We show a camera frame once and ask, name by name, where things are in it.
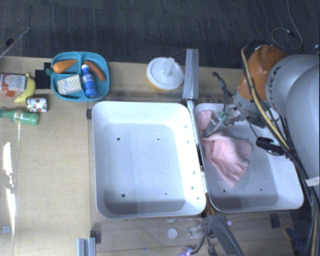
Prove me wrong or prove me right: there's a white plastic tray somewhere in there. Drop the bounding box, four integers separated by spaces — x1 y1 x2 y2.
91 100 208 220
193 102 305 214

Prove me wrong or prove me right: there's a yellow banana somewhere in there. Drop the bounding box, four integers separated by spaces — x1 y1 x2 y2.
14 72 37 104

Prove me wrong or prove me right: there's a white can with orange print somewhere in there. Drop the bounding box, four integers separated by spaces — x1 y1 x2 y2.
25 96 49 113

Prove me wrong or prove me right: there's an orange carrot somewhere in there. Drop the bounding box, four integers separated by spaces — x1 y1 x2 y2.
45 58 78 76

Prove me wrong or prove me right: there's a black cylinder on white bracket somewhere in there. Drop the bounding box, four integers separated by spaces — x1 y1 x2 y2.
255 136 286 156

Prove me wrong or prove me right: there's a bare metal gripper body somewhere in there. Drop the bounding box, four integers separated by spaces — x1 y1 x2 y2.
211 104 251 127

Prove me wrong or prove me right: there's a green bottle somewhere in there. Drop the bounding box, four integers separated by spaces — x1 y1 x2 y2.
0 108 41 127

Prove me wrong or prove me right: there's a white and orange carton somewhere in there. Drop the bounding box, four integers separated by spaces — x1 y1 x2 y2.
0 73 28 92

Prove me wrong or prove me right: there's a pink cloth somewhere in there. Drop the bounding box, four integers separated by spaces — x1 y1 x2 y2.
195 109 254 188

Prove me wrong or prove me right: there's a yellow cup with white lid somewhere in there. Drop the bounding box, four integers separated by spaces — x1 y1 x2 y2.
146 56 185 94

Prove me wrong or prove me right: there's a blue divided plate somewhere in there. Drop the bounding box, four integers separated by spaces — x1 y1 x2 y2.
49 51 111 102

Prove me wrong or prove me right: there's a brown sausage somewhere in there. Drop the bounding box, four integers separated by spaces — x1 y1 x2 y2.
83 59 107 83

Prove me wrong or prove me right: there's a blue bottle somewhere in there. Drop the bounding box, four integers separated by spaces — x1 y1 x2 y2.
80 64 98 99

